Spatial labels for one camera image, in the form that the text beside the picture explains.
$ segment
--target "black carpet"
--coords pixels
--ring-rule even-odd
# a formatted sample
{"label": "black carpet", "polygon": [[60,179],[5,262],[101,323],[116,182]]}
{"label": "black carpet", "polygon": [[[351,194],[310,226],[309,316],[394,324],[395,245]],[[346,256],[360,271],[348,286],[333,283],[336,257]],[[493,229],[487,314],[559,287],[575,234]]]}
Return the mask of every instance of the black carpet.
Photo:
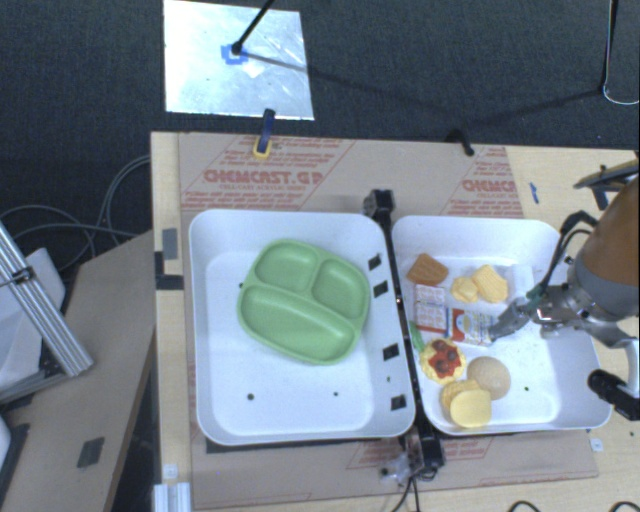
{"label": "black carpet", "polygon": [[[599,91],[606,0],[275,7],[301,13],[316,117],[278,121],[278,134],[444,141],[462,129],[474,143],[638,148],[638,106]],[[164,111],[159,0],[4,0],[1,12],[0,213],[38,203],[95,223],[116,172],[149,152],[151,131],[259,129],[255,119]],[[610,85],[624,100],[638,96],[639,27],[640,2],[622,0]],[[114,224],[148,229],[149,195],[141,170],[116,194]],[[22,212],[4,222],[17,234],[54,218]],[[46,243],[61,263],[82,243],[47,237],[20,243]]]}

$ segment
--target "tart with red topping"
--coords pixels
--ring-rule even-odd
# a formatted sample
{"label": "tart with red topping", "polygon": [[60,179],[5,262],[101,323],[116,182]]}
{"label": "tart with red topping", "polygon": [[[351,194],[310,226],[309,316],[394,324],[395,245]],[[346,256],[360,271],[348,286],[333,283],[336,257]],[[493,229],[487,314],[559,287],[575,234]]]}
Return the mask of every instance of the tart with red topping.
{"label": "tart with red topping", "polygon": [[451,340],[438,338],[420,352],[420,367],[427,377],[445,385],[459,379],[464,373],[467,359]]}

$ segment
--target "black rod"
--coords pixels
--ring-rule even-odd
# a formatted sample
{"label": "black rod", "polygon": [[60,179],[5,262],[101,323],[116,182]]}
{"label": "black rod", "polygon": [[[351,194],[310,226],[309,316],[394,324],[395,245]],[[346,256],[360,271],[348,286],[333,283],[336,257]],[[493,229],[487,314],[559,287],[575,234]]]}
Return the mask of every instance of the black rod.
{"label": "black rod", "polygon": [[256,28],[258,23],[260,23],[260,20],[267,13],[269,8],[271,7],[271,4],[273,4],[273,2],[275,1],[276,0],[267,0],[265,2],[264,6],[262,6],[262,9],[260,9],[260,12],[258,13],[258,15],[251,22],[251,25],[249,25],[247,30],[244,31],[244,34],[242,34],[242,37],[240,37],[240,39],[238,39],[235,43],[233,43],[233,45],[231,46],[231,53],[233,53],[234,55],[240,55],[240,52],[242,51],[242,45],[247,40],[247,38],[251,35],[251,32],[253,32],[253,29]]}

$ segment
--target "metal plate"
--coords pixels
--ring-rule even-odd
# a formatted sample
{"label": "metal plate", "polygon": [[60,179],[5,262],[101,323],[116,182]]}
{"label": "metal plate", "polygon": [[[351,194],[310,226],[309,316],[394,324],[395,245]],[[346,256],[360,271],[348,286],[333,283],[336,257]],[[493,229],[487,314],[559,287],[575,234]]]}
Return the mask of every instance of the metal plate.
{"label": "metal plate", "polygon": [[169,112],[313,120],[297,12],[269,10],[231,53],[259,9],[165,0],[165,88]]}

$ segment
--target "cardboard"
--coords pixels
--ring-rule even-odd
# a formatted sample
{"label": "cardboard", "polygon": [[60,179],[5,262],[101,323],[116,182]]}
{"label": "cardboard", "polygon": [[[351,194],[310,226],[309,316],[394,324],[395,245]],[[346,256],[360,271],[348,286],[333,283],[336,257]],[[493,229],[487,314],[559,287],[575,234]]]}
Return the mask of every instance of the cardboard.
{"label": "cardboard", "polygon": [[[397,439],[235,450],[207,443],[193,408],[188,226],[208,208],[359,212],[376,188],[394,191],[394,219],[521,218],[506,149],[475,146],[468,157],[453,144],[274,137],[270,158],[259,161],[251,155],[255,136],[180,134],[178,141],[194,508],[398,492],[394,481],[380,477],[381,467],[401,453]],[[598,474],[584,431],[456,438],[445,440],[444,448],[445,467],[434,481],[421,482],[420,490]]]}

